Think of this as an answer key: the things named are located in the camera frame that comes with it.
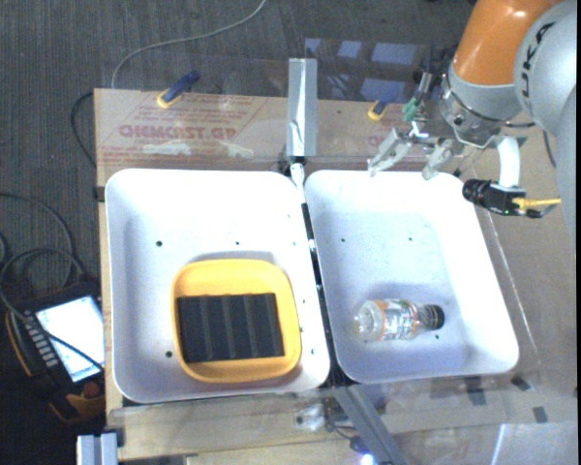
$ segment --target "yellow container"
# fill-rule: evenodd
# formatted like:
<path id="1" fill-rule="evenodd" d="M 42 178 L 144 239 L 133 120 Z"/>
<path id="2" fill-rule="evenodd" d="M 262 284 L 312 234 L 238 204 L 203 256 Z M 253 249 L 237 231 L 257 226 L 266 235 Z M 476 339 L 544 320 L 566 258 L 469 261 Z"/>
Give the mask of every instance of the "yellow container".
<path id="1" fill-rule="evenodd" d="M 182 296 L 260 295 L 276 297 L 283 356 L 186 361 L 180 342 L 178 301 Z M 301 356 L 297 310 L 289 278 L 273 263 L 253 259 L 220 259 L 189 263 L 174 276 L 171 288 L 174 346 L 183 370 L 204 383 L 249 383 L 288 374 Z"/>

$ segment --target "plastic bottle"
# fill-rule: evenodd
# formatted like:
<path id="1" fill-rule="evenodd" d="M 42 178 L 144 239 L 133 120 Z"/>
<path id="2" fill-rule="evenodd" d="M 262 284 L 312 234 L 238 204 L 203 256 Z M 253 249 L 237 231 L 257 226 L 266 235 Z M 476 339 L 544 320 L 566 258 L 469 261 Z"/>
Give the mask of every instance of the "plastic bottle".
<path id="1" fill-rule="evenodd" d="M 405 299 L 373 299 L 363 302 L 353 317 L 353 333 L 361 340 L 413 339 L 421 332 L 437 330 L 445 322 L 439 305 Z"/>

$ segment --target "blue light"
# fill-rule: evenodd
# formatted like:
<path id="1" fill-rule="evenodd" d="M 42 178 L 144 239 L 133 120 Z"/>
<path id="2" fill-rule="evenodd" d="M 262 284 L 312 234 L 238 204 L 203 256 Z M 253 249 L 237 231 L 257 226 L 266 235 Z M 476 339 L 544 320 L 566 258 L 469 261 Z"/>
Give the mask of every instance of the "blue light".
<path id="1" fill-rule="evenodd" d="M 372 454 L 366 453 L 361 455 L 359 465 L 377 465 L 377 462 L 375 461 L 375 457 Z"/>

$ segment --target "white plastic tray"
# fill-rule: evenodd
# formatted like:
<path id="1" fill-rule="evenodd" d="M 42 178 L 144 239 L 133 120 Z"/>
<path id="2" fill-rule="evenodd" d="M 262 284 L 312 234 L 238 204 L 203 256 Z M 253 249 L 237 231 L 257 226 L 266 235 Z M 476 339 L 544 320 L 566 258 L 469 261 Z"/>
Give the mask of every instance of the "white plastic tray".
<path id="1" fill-rule="evenodd" d="M 306 180 L 331 332 L 359 383 L 506 372 L 519 350 L 462 182 L 440 173 L 319 170 Z M 444 326 L 412 340 L 366 344 L 352 310 L 366 299 L 437 303 Z"/>
<path id="2" fill-rule="evenodd" d="M 139 170 L 106 187 L 112 360 L 119 390 L 138 403 L 321 385 L 330 368 L 298 193 L 274 172 Z M 263 259 L 289 276 L 301 326 L 301 358 L 286 376 L 245 384 L 189 377 L 174 352 L 170 286 L 185 264 Z"/>

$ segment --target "glass object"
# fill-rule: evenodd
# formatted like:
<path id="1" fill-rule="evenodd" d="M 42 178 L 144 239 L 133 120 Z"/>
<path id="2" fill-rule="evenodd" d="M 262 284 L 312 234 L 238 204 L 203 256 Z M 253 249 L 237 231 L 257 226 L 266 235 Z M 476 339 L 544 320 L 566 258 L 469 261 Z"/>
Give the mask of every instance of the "glass object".
<path id="1" fill-rule="evenodd" d="M 421 332 L 441 328 L 444 322 L 445 313 L 439 305 L 374 299 L 359 305 L 353 317 L 353 333 L 366 342 L 413 339 Z"/>

